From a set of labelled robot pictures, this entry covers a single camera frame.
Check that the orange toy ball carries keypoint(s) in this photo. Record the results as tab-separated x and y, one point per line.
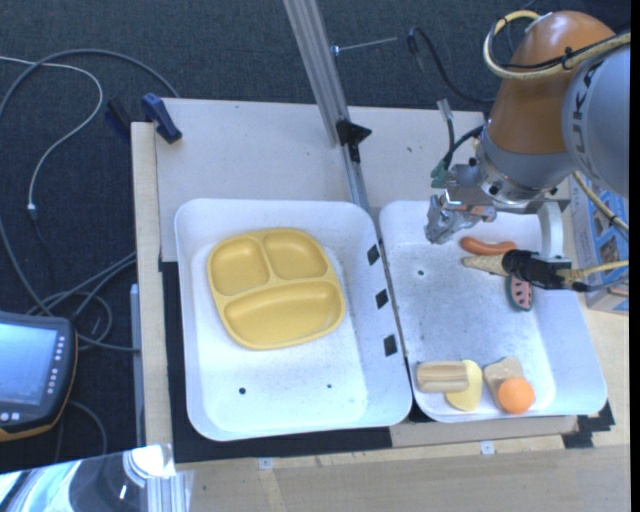
516	396

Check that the tan toy bread slice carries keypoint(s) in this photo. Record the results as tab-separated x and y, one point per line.
502	371

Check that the toy watermelon slice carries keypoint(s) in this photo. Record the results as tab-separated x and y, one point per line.
520	295

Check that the orange toy sausage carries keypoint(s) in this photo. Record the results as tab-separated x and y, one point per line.
485	245

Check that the white plastic tray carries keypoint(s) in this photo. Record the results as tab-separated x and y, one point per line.
280	390
465	320

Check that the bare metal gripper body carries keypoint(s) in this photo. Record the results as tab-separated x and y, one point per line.
502	192

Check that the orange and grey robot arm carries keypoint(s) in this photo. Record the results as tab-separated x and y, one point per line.
535	110

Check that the black cylinder on white bracket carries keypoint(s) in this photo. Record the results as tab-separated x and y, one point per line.
537	270

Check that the beige toy ice cream cone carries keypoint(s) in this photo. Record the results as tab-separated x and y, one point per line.
487	263

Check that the yellow divided plate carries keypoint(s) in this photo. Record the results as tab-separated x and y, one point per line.
280	310

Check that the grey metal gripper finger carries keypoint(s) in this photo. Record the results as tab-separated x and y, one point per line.
433	225
452	226

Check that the tan toy hot dog bun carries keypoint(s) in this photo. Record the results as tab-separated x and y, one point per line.
440	376

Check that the yellow toy cheese slice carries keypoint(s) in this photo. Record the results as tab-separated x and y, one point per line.
470	397

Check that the blue printed carton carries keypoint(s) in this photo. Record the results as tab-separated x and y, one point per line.
600	235

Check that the pale wood board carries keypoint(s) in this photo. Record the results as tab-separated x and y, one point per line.
260	160

